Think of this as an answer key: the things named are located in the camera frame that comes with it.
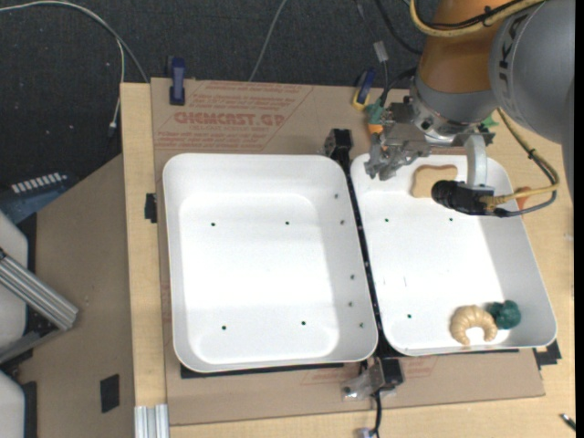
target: empty white tray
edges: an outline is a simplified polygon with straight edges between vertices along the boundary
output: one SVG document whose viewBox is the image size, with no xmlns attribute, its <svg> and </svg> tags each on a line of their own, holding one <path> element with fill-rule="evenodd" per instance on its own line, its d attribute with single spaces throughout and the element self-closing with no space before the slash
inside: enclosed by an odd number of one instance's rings
<svg viewBox="0 0 584 438">
<path fill-rule="evenodd" d="M 377 328 L 343 171 L 185 153 L 163 171 L 172 329 L 200 372 L 358 361 Z"/>
<path fill-rule="evenodd" d="M 545 346 L 556 337 L 556 320 L 521 217 L 471 216 L 449 210 L 432 198 L 410 194 L 422 165 L 456 166 L 466 179 L 465 156 L 431 156 L 402 167 L 397 176 L 372 180 L 362 155 L 351 164 L 366 235 L 383 332 L 406 355 Z M 511 193 L 505 170 L 488 161 L 487 184 Z M 507 209 L 517 209 L 515 201 Z M 483 341 L 471 328 L 469 348 L 450 335 L 450 319 L 463 305 L 485 307 L 514 300 L 521 323 Z"/>
</svg>

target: croissant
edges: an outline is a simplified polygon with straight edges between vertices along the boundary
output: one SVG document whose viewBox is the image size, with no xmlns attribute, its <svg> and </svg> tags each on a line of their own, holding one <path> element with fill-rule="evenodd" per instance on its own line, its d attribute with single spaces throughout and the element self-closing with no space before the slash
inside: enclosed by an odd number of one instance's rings
<svg viewBox="0 0 584 438">
<path fill-rule="evenodd" d="M 477 305 L 468 305 L 458 308 L 450 323 L 450 333 L 458 342 L 468 346 L 471 340 L 466 336 L 466 330 L 479 327 L 485 332 L 485 342 L 493 340 L 496 336 L 497 327 L 495 319 L 488 312 Z"/>
</svg>

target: yellow cable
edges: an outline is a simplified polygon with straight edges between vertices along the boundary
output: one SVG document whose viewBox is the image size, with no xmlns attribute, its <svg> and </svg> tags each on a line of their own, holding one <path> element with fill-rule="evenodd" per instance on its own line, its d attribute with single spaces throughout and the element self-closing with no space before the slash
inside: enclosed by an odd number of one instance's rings
<svg viewBox="0 0 584 438">
<path fill-rule="evenodd" d="M 550 165 L 550 163 L 548 161 L 546 161 L 542 156 L 540 156 L 539 153 L 535 149 L 532 149 L 529 146 L 529 144 L 527 144 L 527 141 L 525 141 L 525 139 L 521 136 L 521 134 L 519 134 L 519 131 L 517 131 L 511 125 L 511 122 L 509 121 L 509 118 L 507 117 L 507 115 L 501 109 L 497 109 L 497 111 L 498 111 L 499 115 L 501 116 L 501 119 L 503 120 L 504 124 L 507 126 L 507 128 L 509 129 L 511 134 L 515 137 L 517 142 L 523 147 L 523 149 L 526 151 L 529 151 L 530 156 L 536 158 L 547 169 L 547 171 L 549 172 L 549 174 L 553 178 L 553 183 L 549 186 L 542 187 L 542 188 L 536 188 L 534 190 L 525 190 L 523 192 L 515 192 L 515 193 L 503 194 L 503 195 L 499 195 L 499 196 L 483 196 L 483 197 L 481 197 L 480 201 L 482 203 L 485 203 L 486 208 L 490 211 L 495 209 L 495 207 L 498 206 L 499 204 L 506 203 L 510 200 L 516 200 L 518 198 L 526 198 L 528 196 L 534 196 L 536 194 L 552 193 L 552 192 L 555 192 L 559 187 L 559 175 L 556 172 L 556 170 Z"/>
<path fill-rule="evenodd" d="M 424 34 L 427 34 L 428 36 L 458 37 L 467 34 L 472 34 L 476 31 L 480 31 L 485 26 L 492 26 L 494 23 L 497 23 L 507 18 L 508 16 L 511 16 L 514 13 L 517 13 L 521 10 L 524 10 L 525 8 L 545 1 L 546 0 L 521 0 L 520 2 L 517 2 L 514 5 L 509 6 L 505 10 L 502 10 L 496 13 L 495 15 L 486 18 L 485 21 L 478 21 L 470 26 L 457 28 L 440 29 L 426 25 L 418 15 L 418 9 L 416 7 L 415 0 L 410 0 L 410 16 L 412 17 L 412 21 L 416 25 L 416 27 L 418 27 L 418 29 L 420 29 Z"/>
</svg>

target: green toy vegetable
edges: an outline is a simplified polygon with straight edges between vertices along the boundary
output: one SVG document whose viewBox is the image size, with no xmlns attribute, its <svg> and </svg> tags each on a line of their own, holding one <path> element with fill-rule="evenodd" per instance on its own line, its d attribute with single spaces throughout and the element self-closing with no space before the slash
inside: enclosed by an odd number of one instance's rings
<svg viewBox="0 0 584 438">
<path fill-rule="evenodd" d="M 494 302 L 486 311 L 493 316 L 499 329 L 511 329 L 521 322 L 521 312 L 513 300 Z"/>
</svg>

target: wooden table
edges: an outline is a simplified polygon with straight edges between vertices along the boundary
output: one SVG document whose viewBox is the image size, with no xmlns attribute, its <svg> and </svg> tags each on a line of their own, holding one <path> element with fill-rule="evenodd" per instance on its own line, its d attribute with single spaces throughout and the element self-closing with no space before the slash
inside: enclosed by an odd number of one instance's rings
<svg viewBox="0 0 584 438">
<path fill-rule="evenodd" d="M 155 192 L 150 85 L 121 87 L 123 161 L 130 270 L 131 336 L 135 403 L 153 407 L 166 403 L 162 351 L 161 292 L 156 226 L 144 219 L 144 197 Z M 557 144 L 526 132 L 526 138 L 563 178 Z M 497 131 L 488 154 L 507 170 L 514 185 L 541 186 L 546 179 L 512 140 Z M 536 399 L 472 402 L 385 411 L 381 436 L 428 437 L 570 437 L 573 431 L 559 418 L 575 418 L 574 252 L 573 207 L 562 183 L 553 205 L 524 216 L 539 269 L 547 285 L 558 322 L 562 360 L 542 369 L 546 396 Z M 311 415 L 249 422 L 171 427 L 172 438 L 353 437 L 371 427 L 374 412 Z"/>
</svg>

